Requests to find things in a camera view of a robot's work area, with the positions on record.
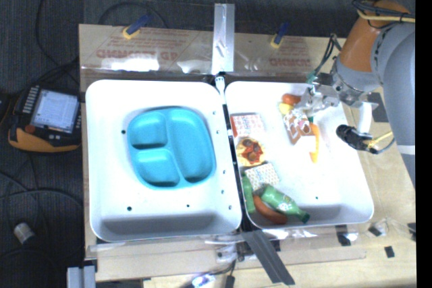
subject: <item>food package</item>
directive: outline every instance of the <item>food package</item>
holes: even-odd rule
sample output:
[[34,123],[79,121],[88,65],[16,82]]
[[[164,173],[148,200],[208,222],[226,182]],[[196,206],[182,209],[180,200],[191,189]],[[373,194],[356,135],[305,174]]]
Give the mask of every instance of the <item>food package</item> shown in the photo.
[[283,117],[283,122],[285,123],[291,143],[301,143],[305,150],[309,152],[315,151],[315,135],[304,113],[292,109]]
[[232,115],[231,126],[234,137],[253,137],[264,132],[263,120],[256,113]]
[[249,178],[252,190],[255,192],[266,185],[276,185],[279,183],[279,177],[271,163],[253,167],[245,170],[244,172]]

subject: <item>wooden table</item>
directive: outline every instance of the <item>wooden table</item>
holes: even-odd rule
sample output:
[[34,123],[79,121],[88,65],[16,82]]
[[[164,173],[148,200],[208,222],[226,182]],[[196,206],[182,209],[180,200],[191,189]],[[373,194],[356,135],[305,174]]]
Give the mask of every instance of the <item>wooden table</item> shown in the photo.
[[[98,79],[135,76],[133,73],[126,77],[120,71],[113,73],[95,69],[95,62],[99,63],[95,60],[95,52],[109,42],[107,37],[112,32],[113,28],[109,26],[80,27],[82,93]],[[289,49],[281,50],[278,55],[267,48],[270,39],[265,35],[236,34],[236,54],[245,56],[259,52],[260,63],[267,62],[266,68],[272,73],[283,68],[296,73],[309,72],[321,60],[328,42],[328,38],[285,37],[286,45],[294,49],[291,52]],[[339,41],[341,45],[344,43],[343,39]],[[170,61],[170,66],[176,59],[181,59],[184,51],[171,56],[175,59]],[[348,121],[355,124],[358,120],[356,110],[348,107],[345,110]],[[187,285],[201,273],[223,270],[228,266],[229,263],[221,262],[217,256],[223,245],[205,243],[202,239],[97,244],[89,223],[85,103],[82,103],[82,129],[86,257],[97,260],[97,282],[138,279],[145,288],[177,288]],[[372,134],[388,131],[388,123],[373,122],[371,125]],[[374,216],[366,225],[349,226],[348,231],[357,236],[351,246],[342,246],[336,232],[328,229],[315,229],[318,234],[322,232],[322,236],[290,237],[280,241],[279,257],[297,287],[416,287],[416,242],[407,227],[407,224],[416,222],[415,190],[402,157],[396,146],[380,155],[358,154],[373,197]],[[381,230],[381,235],[368,231],[370,227]],[[236,288],[278,286],[271,282],[254,256],[237,261],[233,275]],[[217,275],[216,280],[206,287],[224,287],[225,277],[226,274]]]

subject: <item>toy food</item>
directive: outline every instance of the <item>toy food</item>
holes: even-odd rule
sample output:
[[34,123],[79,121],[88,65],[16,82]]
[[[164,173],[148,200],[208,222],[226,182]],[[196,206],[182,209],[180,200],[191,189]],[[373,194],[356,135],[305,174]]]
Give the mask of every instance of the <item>toy food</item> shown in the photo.
[[294,106],[296,103],[299,103],[301,100],[301,96],[293,95],[293,94],[283,94],[282,102],[287,105]]
[[245,167],[257,166],[264,162],[263,146],[250,137],[238,142],[236,153],[238,160]]
[[279,177],[271,163],[249,168],[244,173],[249,178],[254,192],[266,185],[276,185],[279,183]]
[[279,103],[279,111],[282,115],[288,114],[292,109],[294,109],[294,106],[289,105],[288,103]]
[[257,195],[254,196],[254,204],[256,210],[261,215],[276,225],[285,225],[288,222],[288,217],[286,215],[269,208]]
[[255,212],[254,199],[252,194],[252,185],[250,184],[248,177],[242,177],[242,186],[243,186],[243,194],[244,200],[246,202],[246,210],[249,214]]
[[283,117],[283,122],[291,143],[297,144],[302,139],[302,144],[306,143],[308,145],[309,152],[315,151],[315,136],[311,129],[311,123],[304,113],[292,109]]
[[309,221],[311,217],[306,211],[300,209],[291,197],[278,191],[273,186],[268,185],[265,188],[261,200],[285,215],[297,216],[303,223]]
[[234,137],[255,136],[264,132],[264,123],[259,114],[232,115],[230,118]]
[[319,128],[318,125],[314,123],[310,123],[310,129],[312,130],[312,133],[315,135],[315,151],[311,151],[310,158],[312,159],[312,162],[317,163],[318,161],[318,149],[319,149]]

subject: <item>metal bar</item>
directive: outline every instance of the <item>metal bar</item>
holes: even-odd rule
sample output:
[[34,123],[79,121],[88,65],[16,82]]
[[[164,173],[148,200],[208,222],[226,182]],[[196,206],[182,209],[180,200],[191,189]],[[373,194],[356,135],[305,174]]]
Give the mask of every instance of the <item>metal bar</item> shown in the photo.
[[215,4],[211,73],[234,71],[234,5]]
[[285,264],[277,255],[275,248],[271,245],[270,240],[261,230],[243,232],[242,236],[259,259],[272,283],[296,284]]
[[95,267],[67,268],[67,288],[96,288]]

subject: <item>blue divided tray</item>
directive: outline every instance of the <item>blue divided tray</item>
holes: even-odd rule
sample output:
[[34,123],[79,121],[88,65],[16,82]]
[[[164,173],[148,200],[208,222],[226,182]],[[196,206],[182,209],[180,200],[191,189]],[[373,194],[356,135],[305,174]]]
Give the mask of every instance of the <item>blue divided tray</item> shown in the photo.
[[135,174],[153,189],[193,186],[216,168],[209,131],[190,109],[167,107],[136,116],[128,126],[128,146]]

